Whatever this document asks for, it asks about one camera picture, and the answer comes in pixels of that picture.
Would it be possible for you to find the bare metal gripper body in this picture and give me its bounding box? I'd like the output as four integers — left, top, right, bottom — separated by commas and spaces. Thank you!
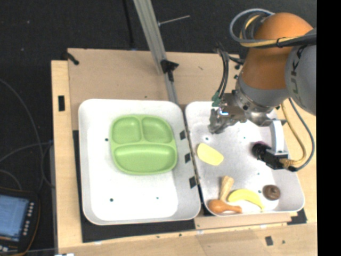
217, 89, 279, 127

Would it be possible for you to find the pale yellow wedge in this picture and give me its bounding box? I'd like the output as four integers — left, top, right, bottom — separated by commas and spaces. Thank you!
196, 142, 225, 167

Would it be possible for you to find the white plastic tray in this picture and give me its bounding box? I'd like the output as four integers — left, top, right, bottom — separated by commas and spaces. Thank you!
78, 98, 202, 226
184, 101, 306, 217

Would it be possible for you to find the beige toy bread stick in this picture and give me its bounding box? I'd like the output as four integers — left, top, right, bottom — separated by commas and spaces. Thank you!
218, 175, 235, 203

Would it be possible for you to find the yellow banana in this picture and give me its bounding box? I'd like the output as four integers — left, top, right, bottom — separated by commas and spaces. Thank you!
227, 188, 266, 211

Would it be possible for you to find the green divided plate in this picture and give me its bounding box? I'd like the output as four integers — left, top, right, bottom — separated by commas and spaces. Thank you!
109, 114, 178, 176

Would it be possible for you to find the brown doughnut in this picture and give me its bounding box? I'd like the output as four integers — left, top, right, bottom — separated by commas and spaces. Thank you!
262, 185, 281, 201

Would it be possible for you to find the orange brown toy drumstick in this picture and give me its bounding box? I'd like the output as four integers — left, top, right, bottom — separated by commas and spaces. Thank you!
207, 198, 243, 215

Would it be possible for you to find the brown cardboard board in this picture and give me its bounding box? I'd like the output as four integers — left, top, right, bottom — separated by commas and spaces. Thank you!
67, 47, 294, 230

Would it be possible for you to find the black cylinder on white bracket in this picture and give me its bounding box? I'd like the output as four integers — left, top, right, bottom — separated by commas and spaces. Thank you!
251, 118, 290, 170

